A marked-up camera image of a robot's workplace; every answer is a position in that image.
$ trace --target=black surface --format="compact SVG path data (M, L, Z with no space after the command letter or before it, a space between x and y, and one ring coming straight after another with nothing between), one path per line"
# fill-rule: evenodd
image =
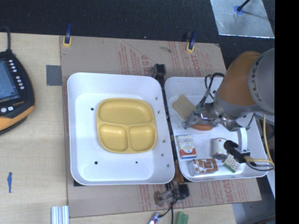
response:
M275 46L275 39L220 36L210 0L0 1L0 25L13 33L65 35L69 21L78 36L181 41L192 30L196 42L220 45L227 67L244 51ZM275 33L275 0L262 1Z

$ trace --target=blue clamp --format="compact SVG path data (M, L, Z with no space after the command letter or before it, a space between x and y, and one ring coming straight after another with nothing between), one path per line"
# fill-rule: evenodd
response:
M197 36L196 32L193 31L192 36L189 42L187 43L187 48L186 48L187 52L189 53L192 53L194 51L196 36Z
M71 22L69 21L66 25L66 35L63 39L63 45L70 46L71 45Z

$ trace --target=blue marker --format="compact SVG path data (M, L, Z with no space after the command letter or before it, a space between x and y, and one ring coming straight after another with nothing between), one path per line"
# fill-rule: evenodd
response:
M8 173L8 177L7 177L7 182L8 182L8 188L9 188L9 193L12 193L11 191L11 183L13 181L13 173L12 172L9 172Z

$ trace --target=metal sheet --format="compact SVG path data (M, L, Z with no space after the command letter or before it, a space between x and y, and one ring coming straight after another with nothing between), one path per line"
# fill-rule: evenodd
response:
M262 0L210 0L220 35L274 38Z

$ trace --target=green object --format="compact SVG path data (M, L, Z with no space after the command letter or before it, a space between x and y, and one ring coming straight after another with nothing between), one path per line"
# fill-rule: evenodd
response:
M183 212L179 211L177 215L177 222L176 224L187 224L188 215L184 214Z

